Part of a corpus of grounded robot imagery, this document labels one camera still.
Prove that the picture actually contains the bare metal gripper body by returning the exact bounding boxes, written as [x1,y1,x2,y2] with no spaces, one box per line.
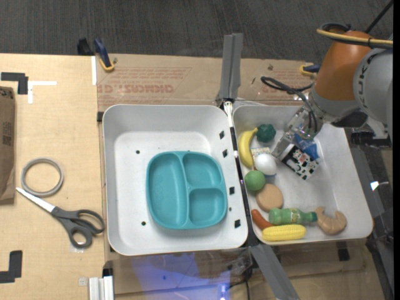
[284,106,318,144]

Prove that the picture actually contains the small colourful printed packet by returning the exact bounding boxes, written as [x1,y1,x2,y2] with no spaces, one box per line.
[250,146,271,161]

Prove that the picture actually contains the white egg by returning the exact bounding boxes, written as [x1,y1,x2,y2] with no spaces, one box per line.
[254,152,278,176]

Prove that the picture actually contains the green broccoli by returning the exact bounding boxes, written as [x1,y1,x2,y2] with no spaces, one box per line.
[256,123,278,144]

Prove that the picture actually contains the white carton, black blue print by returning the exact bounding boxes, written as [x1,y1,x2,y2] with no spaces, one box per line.
[279,133,324,181]

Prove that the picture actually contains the yellow banana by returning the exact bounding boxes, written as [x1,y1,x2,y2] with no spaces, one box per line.
[237,127,259,169]

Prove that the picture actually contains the green ball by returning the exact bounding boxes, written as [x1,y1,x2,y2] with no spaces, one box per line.
[244,169,267,192]

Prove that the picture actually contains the round tan biscuit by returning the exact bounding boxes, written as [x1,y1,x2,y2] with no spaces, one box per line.
[255,182,285,213]

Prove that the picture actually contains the white plastic tray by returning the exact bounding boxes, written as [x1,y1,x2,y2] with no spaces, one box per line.
[232,104,374,247]
[102,104,249,257]

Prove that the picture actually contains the green bottle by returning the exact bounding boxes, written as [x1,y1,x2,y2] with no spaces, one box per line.
[268,207,319,226]

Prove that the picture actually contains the red sausage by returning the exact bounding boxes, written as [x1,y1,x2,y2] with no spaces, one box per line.
[251,209,274,231]

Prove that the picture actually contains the yellow corn cob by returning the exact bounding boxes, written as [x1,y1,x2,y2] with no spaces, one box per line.
[261,224,307,243]

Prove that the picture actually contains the tan croissant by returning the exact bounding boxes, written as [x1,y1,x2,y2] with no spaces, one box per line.
[314,206,348,236]

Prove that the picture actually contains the teal divided plate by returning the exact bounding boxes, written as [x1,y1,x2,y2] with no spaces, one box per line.
[145,150,229,231]

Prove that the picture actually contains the brown cardboard board, red print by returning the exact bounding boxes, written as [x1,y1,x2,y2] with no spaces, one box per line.
[95,53,378,296]

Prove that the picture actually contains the grey tape roll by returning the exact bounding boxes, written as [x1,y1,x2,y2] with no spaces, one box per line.
[20,157,65,198]

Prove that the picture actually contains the brown paper bag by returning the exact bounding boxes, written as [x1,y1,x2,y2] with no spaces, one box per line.
[0,86,17,206]

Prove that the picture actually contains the black cylinder on white bracket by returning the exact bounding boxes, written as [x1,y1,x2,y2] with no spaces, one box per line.
[349,119,391,148]

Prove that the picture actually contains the grey handled scissors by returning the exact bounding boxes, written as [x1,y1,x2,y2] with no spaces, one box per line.
[15,186,106,249]

